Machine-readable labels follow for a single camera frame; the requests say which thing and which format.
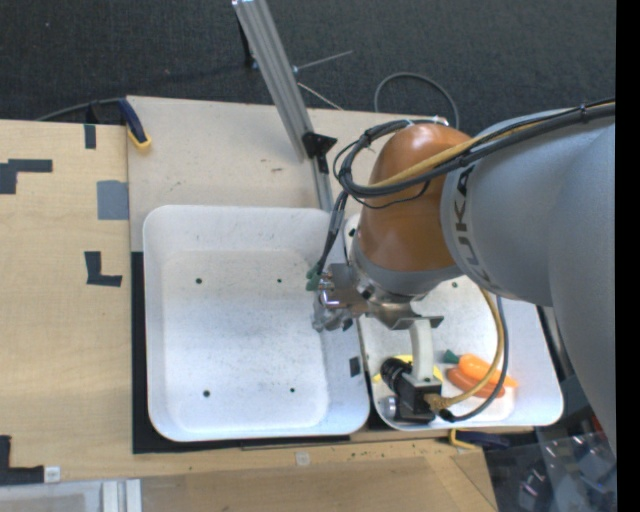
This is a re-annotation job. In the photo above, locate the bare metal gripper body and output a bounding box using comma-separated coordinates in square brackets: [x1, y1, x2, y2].
[318, 262, 417, 322]

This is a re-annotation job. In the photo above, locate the white plastic tray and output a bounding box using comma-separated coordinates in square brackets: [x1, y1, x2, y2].
[142, 203, 372, 444]
[343, 212, 566, 433]

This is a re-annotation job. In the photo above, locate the yellow banana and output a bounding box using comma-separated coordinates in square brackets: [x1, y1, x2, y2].
[371, 354, 445, 386]

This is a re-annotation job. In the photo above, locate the orange carrot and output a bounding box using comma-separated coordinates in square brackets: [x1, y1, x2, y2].
[443, 349, 520, 390]

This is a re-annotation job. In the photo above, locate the black cylinder on white bracket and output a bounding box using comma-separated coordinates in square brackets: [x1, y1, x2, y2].
[379, 314, 445, 425]

